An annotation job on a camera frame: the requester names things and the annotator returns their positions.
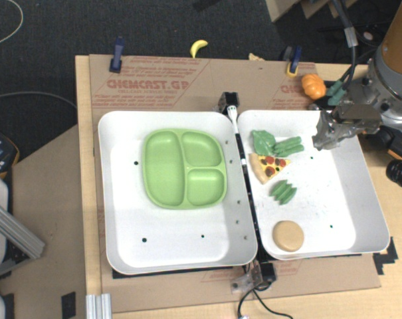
black fabric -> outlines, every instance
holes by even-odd
[[[0,94],[40,91],[76,102],[74,57],[112,54],[118,35],[126,42],[124,55],[189,57],[191,44],[206,39],[200,58],[248,59],[254,53],[278,60],[287,46],[300,45],[302,61],[350,62],[341,23],[326,6],[307,20],[297,4],[272,23],[265,0],[214,0],[198,9],[196,3],[205,0],[14,1],[23,8],[24,22],[0,44]],[[382,37],[400,2],[360,0],[349,8],[350,17]],[[15,6],[0,1],[0,39],[19,17]],[[15,142],[21,159],[76,122],[75,110],[54,98],[0,100],[0,130]]]

cardboard sheet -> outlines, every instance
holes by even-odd
[[[109,72],[110,55],[90,55],[90,83],[96,162],[102,291],[112,296],[114,313],[238,301],[231,281],[241,267],[114,278],[106,257],[102,176],[97,125],[113,110],[212,111],[223,92],[238,92],[244,110],[305,110],[312,101],[301,77],[315,73],[300,63],[298,76],[285,62],[125,56],[122,72]],[[372,255],[275,261],[278,280],[263,297],[296,296],[380,286]]]

orange toy pumpkin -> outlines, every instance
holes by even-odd
[[[316,100],[326,95],[326,86],[323,79],[317,74],[306,74],[301,79],[304,93],[311,99]]]

banana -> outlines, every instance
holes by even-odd
[[[205,46],[207,46],[207,45],[208,45],[208,42],[205,41],[205,40],[198,40],[198,41],[195,41],[195,42],[192,44],[191,48],[190,48],[190,54],[191,54],[192,58],[195,58],[195,57],[196,57],[196,54],[197,54],[197,52],[198,52],[199,49],[202,49],[203,47],[205,47]]]

pizza slice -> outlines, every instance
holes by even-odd
[[[249,154],[252,171],[262,184],[271,180],[282,171],[291,161],[285,158]]]

